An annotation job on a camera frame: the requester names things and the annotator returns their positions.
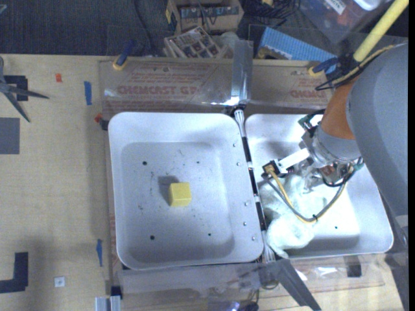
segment dark floor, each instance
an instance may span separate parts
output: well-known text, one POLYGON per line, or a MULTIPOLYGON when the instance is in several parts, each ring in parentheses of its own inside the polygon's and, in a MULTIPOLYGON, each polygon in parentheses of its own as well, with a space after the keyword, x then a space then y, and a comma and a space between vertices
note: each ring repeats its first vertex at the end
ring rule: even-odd
MULTIPOLYGON (((171 35, 165 18, 167 0, 0 0, 0 52, 19 54, 116 55, 126 41, 137 45, 133 55, 161 54, 163 38, 171 35)), ((390 30, 408 36, 408 10, 390 30)), ((244 17, 238 35, 250 39, 260 24, 244 17)), ((333 45, 297 11, 280 29, 334 54, 353 50, 359 34, 333 45)))

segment yellow sponge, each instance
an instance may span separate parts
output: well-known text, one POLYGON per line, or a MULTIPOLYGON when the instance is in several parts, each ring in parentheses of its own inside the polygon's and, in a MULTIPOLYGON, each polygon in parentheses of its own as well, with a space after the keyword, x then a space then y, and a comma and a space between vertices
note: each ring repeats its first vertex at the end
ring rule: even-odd
POLYGON ((188 206, 192 200, 189 182, 171 183, 169 187, 169 205, 188 206))

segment white sink basin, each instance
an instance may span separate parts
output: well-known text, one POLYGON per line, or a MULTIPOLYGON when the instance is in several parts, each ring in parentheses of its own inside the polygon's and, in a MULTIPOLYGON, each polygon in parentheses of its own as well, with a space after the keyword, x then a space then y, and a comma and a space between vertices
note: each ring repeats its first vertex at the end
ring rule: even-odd
MULTIPOLYGON (((261 184, 262 166, 272 159, 298 151, 303 115, 257 114, 246 120, 246 134, 255 179, 261 184)), ((327 191, 333 188, 319 186, 327 191)), ((384 253, 393 243, 393 233, 379 191, 366 167, 348 181, 338 201, 313 226, 314 239, 302 249, 288 250, 290 258, 329 257, 384 253)))
POLYGON ((223 114, 120 113, 108 128, 117 252, 142 270, 250 262, 263 251, 236 122, 223 114), (187 207, 170 183, 189 182, 187 207))

